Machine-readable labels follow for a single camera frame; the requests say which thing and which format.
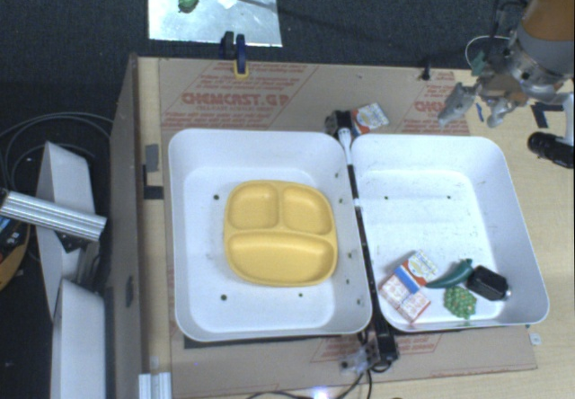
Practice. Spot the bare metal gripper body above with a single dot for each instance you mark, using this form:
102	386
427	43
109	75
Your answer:
530	78

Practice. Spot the yellow divided plate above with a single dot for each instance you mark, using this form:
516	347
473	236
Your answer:
278	244

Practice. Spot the red patterned white packet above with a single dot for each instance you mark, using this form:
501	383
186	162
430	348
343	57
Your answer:
394	290
415	306

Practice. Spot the brown cardboard board red print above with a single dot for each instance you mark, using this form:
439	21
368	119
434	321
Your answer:
251	91

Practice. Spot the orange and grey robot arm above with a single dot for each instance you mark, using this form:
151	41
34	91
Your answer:
548	6

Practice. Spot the white blue and red carton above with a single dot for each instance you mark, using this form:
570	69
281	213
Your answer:
415	271
372	116

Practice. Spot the dark green toy pepper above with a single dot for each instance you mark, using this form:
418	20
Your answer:
451	278

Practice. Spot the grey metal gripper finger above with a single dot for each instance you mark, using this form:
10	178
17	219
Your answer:
498	112
456	105

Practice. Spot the green toy grapes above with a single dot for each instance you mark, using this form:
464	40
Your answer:
459	302

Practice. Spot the black cylinder on white bracket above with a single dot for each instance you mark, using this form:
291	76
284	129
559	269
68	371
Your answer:
550	148

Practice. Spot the thin black and white rod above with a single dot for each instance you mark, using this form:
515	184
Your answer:
357	190

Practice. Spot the black box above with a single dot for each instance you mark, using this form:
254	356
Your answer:
487	282

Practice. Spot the white plastic tray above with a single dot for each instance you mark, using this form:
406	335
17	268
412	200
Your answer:
427	217
202	253

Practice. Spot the green toy fruit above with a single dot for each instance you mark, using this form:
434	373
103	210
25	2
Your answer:
188	1

